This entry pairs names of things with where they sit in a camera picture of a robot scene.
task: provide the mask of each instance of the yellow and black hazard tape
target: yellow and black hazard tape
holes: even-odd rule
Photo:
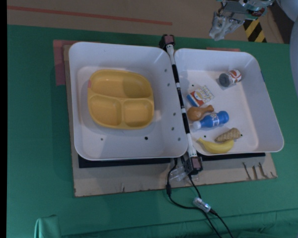
[[[250,42],[267,42],[262,26],[259,22],[259,19],[256,20],[245,20],[244,30],[247,36],[248,41]]]

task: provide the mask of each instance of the banana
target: banana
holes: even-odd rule
[[[198,139],[198,142],[202,143],[205,149],[210,153],[227,153],[234,146],[234,140],[227,140],[223,143],[214,143],[205,141],[202,138]]]

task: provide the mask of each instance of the white bottle cap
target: white bottle cap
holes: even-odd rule
[[[200,123],[200,121],[195,121],[195,122],[193,122],[193,128],[195,128],[195,129],[200,129],[200,128],[201,128],[201,123]]]

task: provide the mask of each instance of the yellow divided plate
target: yellow divided plate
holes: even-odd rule
[[[140,74],[102,69],[92,74],[87,90],[88,110],[99,125],[117,129],[140,129],[153,118],[153,91]]]

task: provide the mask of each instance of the green tablecloth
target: green tablecloth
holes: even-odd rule
[[[62,237],[216,237],[201,212],[173,205],[164,190],[74,197],[66,87],[56,86],[53,40],[156,47],[160,38],[7,26],[7,238],[32,238],[37,221],[44,227],[45,220],[56,229],[55,236]],[[203,199],[236,237],[296,237],[298,100],[289,46],[175,38],[177,49],[240,48],[252,54],[262,69],[285,140],[283,150],[272,154],[277,179],[200,186]],[[196,196],[190,187],[174,189],[172,195],[185,205]],[[212,221],[225,233],[217,219]]]

